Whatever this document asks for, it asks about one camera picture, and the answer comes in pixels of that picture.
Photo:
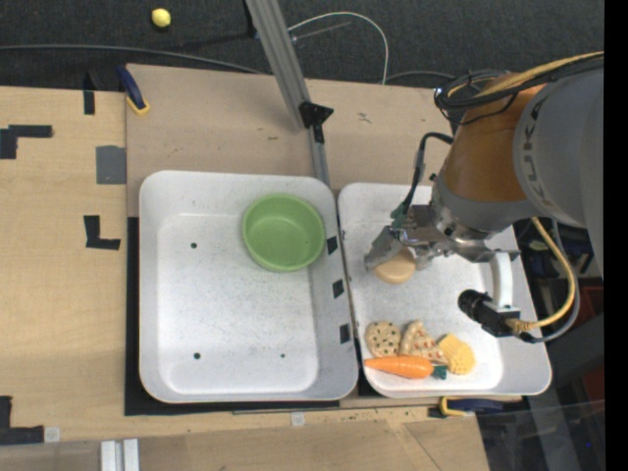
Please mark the green bowl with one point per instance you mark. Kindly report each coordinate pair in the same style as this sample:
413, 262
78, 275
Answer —
283, 233

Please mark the white plastic tray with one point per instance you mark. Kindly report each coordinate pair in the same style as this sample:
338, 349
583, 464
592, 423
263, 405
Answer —
235, 312
432, 302

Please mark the black block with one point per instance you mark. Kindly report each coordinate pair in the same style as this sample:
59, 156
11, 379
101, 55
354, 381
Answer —
314, 112

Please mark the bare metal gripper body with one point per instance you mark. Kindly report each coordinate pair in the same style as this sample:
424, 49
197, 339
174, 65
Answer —
451, 243

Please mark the orange carrot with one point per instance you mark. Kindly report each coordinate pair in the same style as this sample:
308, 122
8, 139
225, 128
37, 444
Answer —
402, 366

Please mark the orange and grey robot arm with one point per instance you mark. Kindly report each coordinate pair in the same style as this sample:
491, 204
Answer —
495, 165

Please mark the yellow ball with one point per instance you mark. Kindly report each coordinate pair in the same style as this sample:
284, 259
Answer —
161, 18

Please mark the yellow corn cob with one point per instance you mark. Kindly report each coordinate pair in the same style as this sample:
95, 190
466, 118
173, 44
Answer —
458, 356

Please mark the beige bread bun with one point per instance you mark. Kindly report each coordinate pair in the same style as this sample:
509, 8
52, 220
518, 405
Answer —
395, 272

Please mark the beige chocolate chip biscuit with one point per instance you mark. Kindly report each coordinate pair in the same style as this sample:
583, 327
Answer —
382, 339

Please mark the pizza slice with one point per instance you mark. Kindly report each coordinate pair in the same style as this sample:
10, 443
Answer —
419, 344

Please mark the black cylinder on white bracket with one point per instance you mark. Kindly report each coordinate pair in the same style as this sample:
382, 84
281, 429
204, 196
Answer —
483, 309

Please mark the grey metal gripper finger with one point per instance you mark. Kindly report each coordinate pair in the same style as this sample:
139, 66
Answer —
385, 248
423, 258

